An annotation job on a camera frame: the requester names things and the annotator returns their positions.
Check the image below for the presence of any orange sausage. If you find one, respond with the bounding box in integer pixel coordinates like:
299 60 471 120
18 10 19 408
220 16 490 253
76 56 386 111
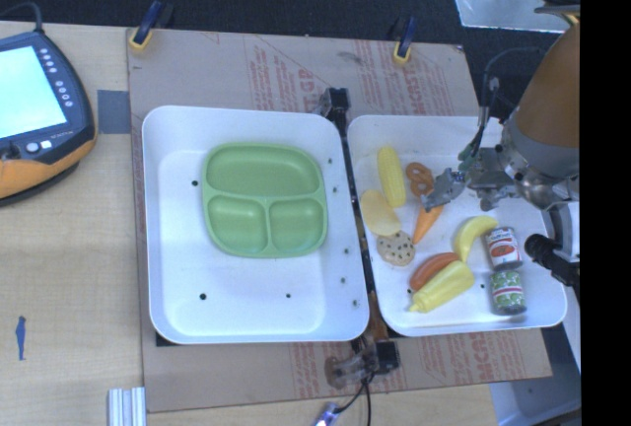
408 250 461 293

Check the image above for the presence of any brown pretzel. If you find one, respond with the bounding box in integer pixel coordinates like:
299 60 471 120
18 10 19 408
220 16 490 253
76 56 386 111
404 161 436 199

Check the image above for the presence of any yellow mustard bottle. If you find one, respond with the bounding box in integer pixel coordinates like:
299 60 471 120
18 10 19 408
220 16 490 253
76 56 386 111
407 259 476 315

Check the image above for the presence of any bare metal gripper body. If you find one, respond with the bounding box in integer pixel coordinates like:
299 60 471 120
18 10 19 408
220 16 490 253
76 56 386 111
464 145 569 212

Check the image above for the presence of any red label can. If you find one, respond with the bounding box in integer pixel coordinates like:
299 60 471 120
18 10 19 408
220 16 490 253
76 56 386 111
484 226 525 272

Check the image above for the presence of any thin black and white rod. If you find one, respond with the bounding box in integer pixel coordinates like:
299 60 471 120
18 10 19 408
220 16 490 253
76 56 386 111
337 115 384 346

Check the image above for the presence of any yellow corn cob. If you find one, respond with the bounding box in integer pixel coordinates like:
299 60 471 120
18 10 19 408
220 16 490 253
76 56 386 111
376 145 408 210

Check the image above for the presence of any yellow banana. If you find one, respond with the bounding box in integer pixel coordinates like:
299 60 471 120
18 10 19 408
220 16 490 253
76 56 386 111
453 214 500 264

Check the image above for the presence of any white plastic tray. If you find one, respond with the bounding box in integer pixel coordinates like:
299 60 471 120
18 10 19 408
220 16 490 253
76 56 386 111
345 113 569 338
141 105 372 346

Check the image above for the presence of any yellow potato chip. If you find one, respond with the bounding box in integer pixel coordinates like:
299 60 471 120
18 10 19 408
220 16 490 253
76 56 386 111
359 188 402 239

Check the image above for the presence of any black block with thin wires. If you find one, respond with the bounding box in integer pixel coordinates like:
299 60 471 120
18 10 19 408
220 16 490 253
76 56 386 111
374 339 401 374
325 87 352 120

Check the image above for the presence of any chocolate chip cookie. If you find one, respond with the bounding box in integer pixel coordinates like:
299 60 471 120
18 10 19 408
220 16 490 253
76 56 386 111
376 229 416 267

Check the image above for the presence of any green divided plate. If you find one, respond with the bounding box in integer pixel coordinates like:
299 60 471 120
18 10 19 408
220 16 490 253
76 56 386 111
200 142 329 260

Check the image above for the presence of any brown cardboard board red print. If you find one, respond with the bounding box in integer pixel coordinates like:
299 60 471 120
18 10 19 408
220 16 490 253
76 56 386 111
126 27 554 413

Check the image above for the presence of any orange carrot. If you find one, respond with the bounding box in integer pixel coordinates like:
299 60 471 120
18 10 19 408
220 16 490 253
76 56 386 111
411 202 446 247

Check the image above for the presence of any green label can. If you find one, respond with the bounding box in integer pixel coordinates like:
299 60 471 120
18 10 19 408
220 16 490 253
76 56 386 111
488 268 528 317

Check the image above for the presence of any black cylinder on white bracket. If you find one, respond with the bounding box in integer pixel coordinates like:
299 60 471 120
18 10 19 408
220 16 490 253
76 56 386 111
524 200 582 288

